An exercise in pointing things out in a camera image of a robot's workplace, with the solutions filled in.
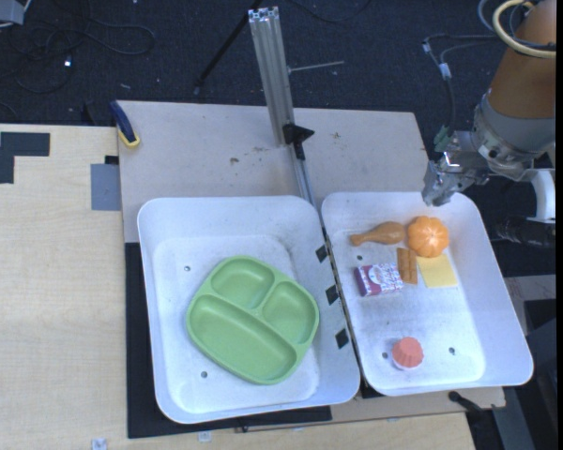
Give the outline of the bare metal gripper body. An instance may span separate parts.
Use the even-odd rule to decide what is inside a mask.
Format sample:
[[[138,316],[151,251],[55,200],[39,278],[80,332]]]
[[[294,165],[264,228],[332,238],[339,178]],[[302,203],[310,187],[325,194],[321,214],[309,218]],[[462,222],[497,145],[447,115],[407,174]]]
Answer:
[[[475,183],[490,174],[520,181],[533,168],[536,152],[522,150],[493,132],[457,131],[442,157],[442,171],[461,175]]]

